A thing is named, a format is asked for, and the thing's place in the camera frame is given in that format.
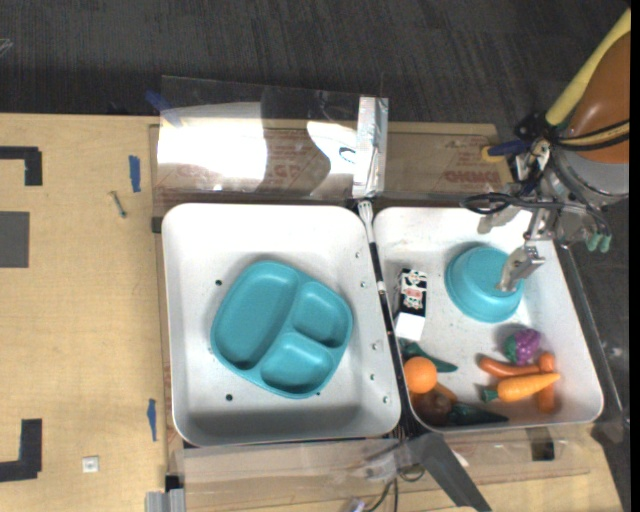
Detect white plastic tray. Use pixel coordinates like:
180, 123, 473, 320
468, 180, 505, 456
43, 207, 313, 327
372, 205, 605, 434
160, 202, 403, 448

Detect blue bowl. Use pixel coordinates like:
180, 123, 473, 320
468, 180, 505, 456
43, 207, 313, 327
443, 242, 527, 324

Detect black cylinder on white bracket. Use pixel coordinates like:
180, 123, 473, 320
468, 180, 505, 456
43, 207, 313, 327
509, 110, 554, 184

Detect blue divided plate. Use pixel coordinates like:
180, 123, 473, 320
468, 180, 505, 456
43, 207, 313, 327
209, 259, 355, 400

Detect black and white carton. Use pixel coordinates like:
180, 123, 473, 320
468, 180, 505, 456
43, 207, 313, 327
393, 267, 430, 343

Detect orange sausage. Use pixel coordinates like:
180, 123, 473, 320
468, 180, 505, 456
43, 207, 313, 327
476, 354, 542, 379
536, 351, 558, 415

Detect brown round fruit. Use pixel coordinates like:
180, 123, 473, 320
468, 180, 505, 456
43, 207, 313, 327
415, 389, 454, 427

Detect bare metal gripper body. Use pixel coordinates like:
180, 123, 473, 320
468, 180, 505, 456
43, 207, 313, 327
522, 198, 601, 249

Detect orange fruit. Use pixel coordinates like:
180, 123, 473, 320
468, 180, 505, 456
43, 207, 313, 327
403, 355, 439, 395

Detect dark green cone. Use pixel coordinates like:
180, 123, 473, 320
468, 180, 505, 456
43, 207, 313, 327
446, 403, 511, 428

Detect purple grapes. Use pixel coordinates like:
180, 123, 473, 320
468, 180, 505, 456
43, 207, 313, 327
502, 327, 543, 367

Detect orange carrot green top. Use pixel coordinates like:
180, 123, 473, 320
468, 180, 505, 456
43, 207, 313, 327
480, 372, 562, 404

